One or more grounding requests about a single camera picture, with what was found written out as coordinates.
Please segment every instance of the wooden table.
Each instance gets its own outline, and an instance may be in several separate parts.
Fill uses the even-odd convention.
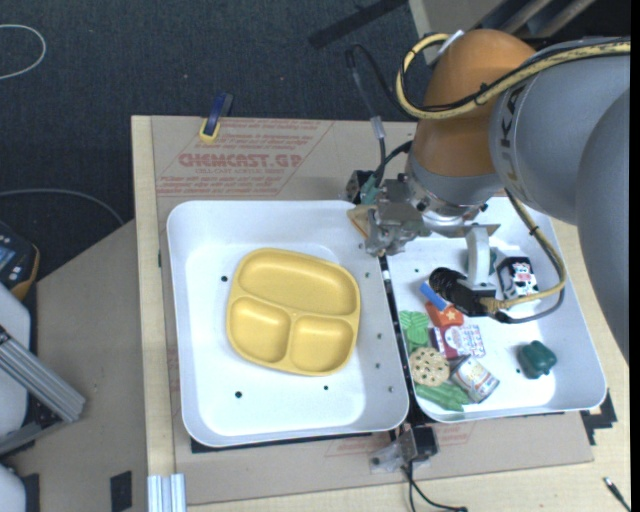
[[[350,122],[370,134],[367,122]],[[136,229],[140,283],[140,314],[149,475],[176,472],[169,400],[165,310],[158,267],[160,240],[156,209],[152,118],[132,118]],[[573,286],[600,356],[617,422],[598,430],[594,462],[422,483],[430,499],[466,505],[481,511],[602,511],[623,510],[606,488],[608,476],[631,501],[629,368],[607,327],[589,284],[573,226],[554,221]],[[360,487],[339,491],[191,506],[202,511],[408,510],[406,484]],[[418,510],[432,510],[416,497]]]

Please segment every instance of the can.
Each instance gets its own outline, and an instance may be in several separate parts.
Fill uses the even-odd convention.
[[[480,403],[489,397],[500,381],[473,356],[465,357],[451,372],[451,380],[464,389],[469,398]]]

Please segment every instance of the cookie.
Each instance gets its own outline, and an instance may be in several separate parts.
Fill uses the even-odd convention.
[[[422,347],[409,356],[409,368],[414,382],[439,386],[449,378],[449,361],[433,347]]]

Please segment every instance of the yellow divided plate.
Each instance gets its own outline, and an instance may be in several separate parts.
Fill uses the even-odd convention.
[[[247,254],[233,277],[227,336],[254,363],[303,375],[328,375],[353,353],[360,291],[333,262],[281,249]]]

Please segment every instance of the green toy pepper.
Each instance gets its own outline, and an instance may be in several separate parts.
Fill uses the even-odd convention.
[[[543,374],[549,375],[551,367],[558,359],[549,348],[535,340],[520,348],[518,362],[528,378],[537,379]]]

